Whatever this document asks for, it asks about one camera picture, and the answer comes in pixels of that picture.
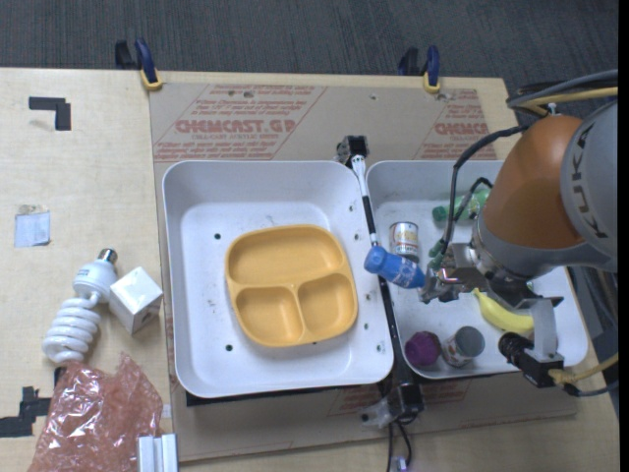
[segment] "yellow divided plate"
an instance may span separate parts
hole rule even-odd
[[[245,334],[264,346],[323,341],[358,314],[352,271],[338,240],[317,225],[246,233],[227,249],[225,276]]]

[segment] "pink plastic bag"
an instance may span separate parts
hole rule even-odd
[[[136,441],[158,434],[162,407],[124,353],[115,375],[71,362],[55,386],[29,472],[134,472]]]

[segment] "white cube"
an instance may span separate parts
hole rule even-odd
[[[159,315],[163,292],[142,267],[136,267],[110,287],[109,311],[134,334]]]

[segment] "aluminum can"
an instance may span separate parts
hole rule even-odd
[[[389,250],[415,264],[420,261],[420,244],[417,224],[395,222],[389,227]]]
[[[452,367],[463,367],[485,350],[485,338],[472,326],[462,326],[441,346],[443,359]]]

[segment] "blue bottle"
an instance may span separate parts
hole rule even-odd
[[[402,256],[389,254],[378,245],[370,249],[364,267],[367,271],[403,288],[424,286],[425,275],[418,265]]]

